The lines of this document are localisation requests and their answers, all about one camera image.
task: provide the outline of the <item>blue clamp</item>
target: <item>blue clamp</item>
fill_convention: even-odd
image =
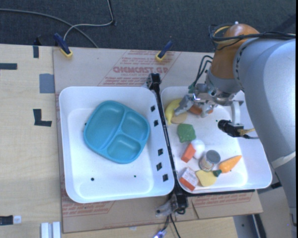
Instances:
[[[168,50],[170,50],[173,46],[173,42],[172,41],[169,41],[165,46],[164,48],[158,53],[155,55],[155,59],[157,61],[162,61],[165,57],[165,54]]]
[[[58,34],[53,35],[53,39],[58,43],[60,46],[61,52],[66,56],[66,57],[71,57],[73,55],[73,52],[69,49],[67,43],[64,41],[64,39]]]

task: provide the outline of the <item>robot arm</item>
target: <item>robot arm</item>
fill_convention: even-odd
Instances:
[[[231,105],[235,94],[244,92],[251,121],[285,190],[293,237],[297,237],[295,36],[259,34],[244,24],[218,29],[224,28],[223,37],[213,38],[218,46],[206,82],[196,80],[191,85],[191,102],[206,100],[202,110],[212,110],[216,105]],[[190,107],[184,104],[175,112],[185,106]]]

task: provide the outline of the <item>blue plate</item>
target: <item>blue plate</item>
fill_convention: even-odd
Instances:
[[[127,164],[141,154],[149,133],[149,123],[141,114],[119,102],[105,101],[88,119],[84,141],[103,157]]]

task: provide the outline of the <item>wooden table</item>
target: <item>wooden table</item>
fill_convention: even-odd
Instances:
[[[0,237],[40,237],[40,224],[61,222],[55,94],[40,94],[39,75],[53,74],[53,48],[0,44],[0,216],[20,215],[21,224],[0,226]],[[33,109],[51,127],[35,126]],[[62,234],[64,238],[153,237],[163,225]],[[233,217],[176,223],[182,238],[237,238]],[[177,237],[172,225],[166,238]]]

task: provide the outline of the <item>tin can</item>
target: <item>tin can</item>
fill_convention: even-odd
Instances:
[[[202,158],[199,160],[200,169],[208,172],[221,161],[219,153],[215,150],[209,150]]]

